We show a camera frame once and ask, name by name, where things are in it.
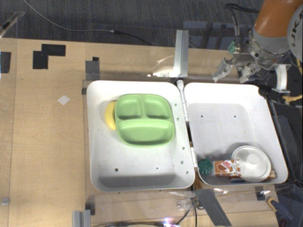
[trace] gray carpet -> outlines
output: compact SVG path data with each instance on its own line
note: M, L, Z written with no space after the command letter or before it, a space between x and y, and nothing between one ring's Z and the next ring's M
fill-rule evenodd
M144 44L128 35L69 32L45 21L22 0L0 0L0 23L15 11L25 11L19 38ZM174 46L176 29L188 29L191 47L222 49L233 37L232 18L223 5L237 3L259 9L263 0L26 0L51 21L72 29L118 29L153 45ZM256 15L235 11L239 24L254 23Z

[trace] green object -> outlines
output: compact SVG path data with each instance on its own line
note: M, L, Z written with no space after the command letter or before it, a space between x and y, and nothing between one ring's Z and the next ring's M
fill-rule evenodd
M227 49L229 54L233 54L236 50L235 42L231 42Z
M168 101L153 94L121 96L115 108L116 130L129 146L161 146L175 138L175 124Z
M213 164L208 158L200 160L198 166L200 175L209 175L213 169Z

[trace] white lid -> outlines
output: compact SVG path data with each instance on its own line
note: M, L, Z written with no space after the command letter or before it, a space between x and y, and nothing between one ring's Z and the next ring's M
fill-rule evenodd
M267 155L253 146L237 148L232 159L241 161L241 178L248 182L262 182L270 174L271 164Z

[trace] wooden table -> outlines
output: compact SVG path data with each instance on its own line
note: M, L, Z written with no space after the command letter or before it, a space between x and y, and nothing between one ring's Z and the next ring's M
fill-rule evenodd
M12 52L11 70L0 78L0 197L10 198L8 206L0 206L0 226L72 226L72 212L83 211L90 194L113 208L112 201L106 202L108 195L93 189L85 173L81 94L85 61L99 57L103 75L145 76L172 68L174 48L25 39L1 39L0 43L1 51ZM66 56L50 56L48 70L34 70L33 51L40 51L41 44L64 44ZM210 79L223 57L229 57L226 51L190 49L189 74ZM236 77L233 71L228 80ZM70 98L65 105L58 102L62 96ZM233 226L277 226L274 212L264 201L256 201L254 188L240 190L244 193L234 198L232 194L221 197ZM273 186L265 190L275 196ZM128 204L131 194L135 193L128 195L123 206L130 212L136 205ZM169 201L167 208L173 217L183 215ZM198 215L198 226L213 226L204 210ZM191 227L194 222L190 212L182 226Z

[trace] white diamond sticker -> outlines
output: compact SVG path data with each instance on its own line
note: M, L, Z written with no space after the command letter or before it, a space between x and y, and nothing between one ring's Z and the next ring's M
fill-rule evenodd
M60 104L62 104L63 106L66 105L66 103L67 103L68 101L70 101L70 98L67 97L66 95L63 95L62 97L60 97L60 98L58 99L58 102L59 102Z

